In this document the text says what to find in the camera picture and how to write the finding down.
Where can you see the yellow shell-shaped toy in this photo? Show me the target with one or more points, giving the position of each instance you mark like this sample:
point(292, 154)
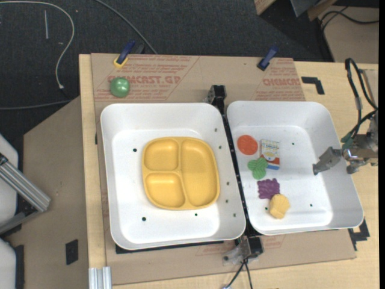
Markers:
point(279, 206)

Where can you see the purple toy grapes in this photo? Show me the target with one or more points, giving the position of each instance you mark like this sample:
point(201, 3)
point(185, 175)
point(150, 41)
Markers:
point(267, 188)

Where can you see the brown cardboard board red print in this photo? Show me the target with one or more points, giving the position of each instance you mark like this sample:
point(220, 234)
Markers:
point(186, 71)

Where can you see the white blue red carton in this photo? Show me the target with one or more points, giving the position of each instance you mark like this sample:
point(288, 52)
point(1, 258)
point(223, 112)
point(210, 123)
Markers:
point(270, 153)

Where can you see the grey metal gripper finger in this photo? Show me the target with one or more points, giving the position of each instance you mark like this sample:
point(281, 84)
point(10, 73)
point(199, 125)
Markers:
point(328, 159)
point(354, 167)

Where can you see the yellow divided plate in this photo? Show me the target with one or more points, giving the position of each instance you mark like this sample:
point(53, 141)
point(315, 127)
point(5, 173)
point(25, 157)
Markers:
point(195, 173)

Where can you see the green toy broccoli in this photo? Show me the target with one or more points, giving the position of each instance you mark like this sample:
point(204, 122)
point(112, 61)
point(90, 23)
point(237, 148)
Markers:
point(258, 168)

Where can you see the thin black rod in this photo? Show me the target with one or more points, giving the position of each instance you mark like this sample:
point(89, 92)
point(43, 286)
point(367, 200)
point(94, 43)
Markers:
point(237, 176)

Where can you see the green ball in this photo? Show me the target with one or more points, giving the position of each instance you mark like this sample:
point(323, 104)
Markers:
point(119, 87)

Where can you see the white plastic tray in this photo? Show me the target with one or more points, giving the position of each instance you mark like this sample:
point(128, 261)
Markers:
point(126, 173)
point(309, 179)

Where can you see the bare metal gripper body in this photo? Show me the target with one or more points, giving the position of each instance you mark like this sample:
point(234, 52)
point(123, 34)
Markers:
point(365, 149)

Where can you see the orange round toy slice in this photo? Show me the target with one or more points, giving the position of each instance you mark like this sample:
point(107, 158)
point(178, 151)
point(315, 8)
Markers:
point(247, 144)

